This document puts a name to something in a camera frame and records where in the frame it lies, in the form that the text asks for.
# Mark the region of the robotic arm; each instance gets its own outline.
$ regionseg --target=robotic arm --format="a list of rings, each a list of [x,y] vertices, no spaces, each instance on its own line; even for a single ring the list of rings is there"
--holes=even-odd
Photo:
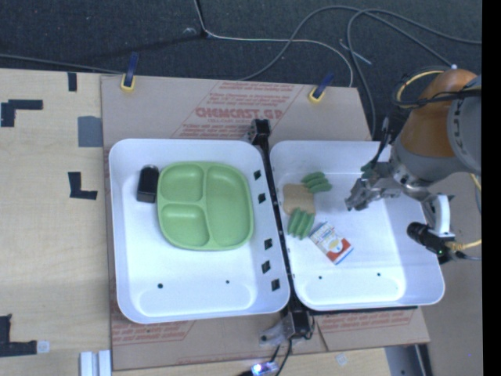
[[[438,75],[417,101],[400,100],[409,83],[434,73]],[[481,175],[481,75],[461,69],[422,70],[402,79],[393,100],[412,109],[409,118],[389,160],[378,161],[382,142],[375,158],[362,167],[363,174],[345,202],[348,210],[360,211],[372,201],[400,193],[416,199],[428,214],[428,226],[413,223],[408,234],[441,255],[443,242],[454,238],[449,232],[449,201],[428,187],[454,172]]]

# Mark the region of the green plate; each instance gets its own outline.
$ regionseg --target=green plate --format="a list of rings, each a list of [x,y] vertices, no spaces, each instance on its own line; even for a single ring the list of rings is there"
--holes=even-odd
[[[160,228],[176,247],[221,251],[251,238],[251,192],[236,168],[208,161],[171,164],[160,173],[157,188]]]

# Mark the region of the small box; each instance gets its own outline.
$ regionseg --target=small box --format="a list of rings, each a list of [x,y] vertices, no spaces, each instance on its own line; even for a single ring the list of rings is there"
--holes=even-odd
[[[334,227],[328,222],[322,223],[310,234],[310,239],[326,254],[334,265],[338,265],[346,256],[353,251],[348,240],[340,236]]]

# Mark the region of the cardboard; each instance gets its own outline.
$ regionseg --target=cardboard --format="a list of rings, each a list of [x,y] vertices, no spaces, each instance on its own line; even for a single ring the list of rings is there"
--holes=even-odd
[[[114,370],[268,359],[275,347],[260,345],[259,335],[280,320],[278,313],[149,325],[121,314],[114,279],[110,148],[127,138],[246,139],[254,118],[270,120],[271,146],[293,139],[369,140],[358,92],[329,87],[320,102],[312,103],[313,85],[137,77],[135,89],[124,92],[120,81],[120,76],[101,79]],[[297,342],[293,355],[429,340],[420,309],[315,316],[315,324],[312,339]]]

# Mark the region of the black floor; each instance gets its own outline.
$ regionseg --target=black floor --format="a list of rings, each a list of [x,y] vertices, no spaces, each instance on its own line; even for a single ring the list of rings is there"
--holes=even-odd
[[[404,74],[451,64],[481,73],[482,0],[198,1],[203,23],[194,0],[0,0],[0,67],[123,72],[138,52],[137,73],[153,76],[316,84],[332,71],[332,85],[359,89],[375,139]],[[222,38],[287,40],[295,30],[311,42],[280,55],[286,42]]]

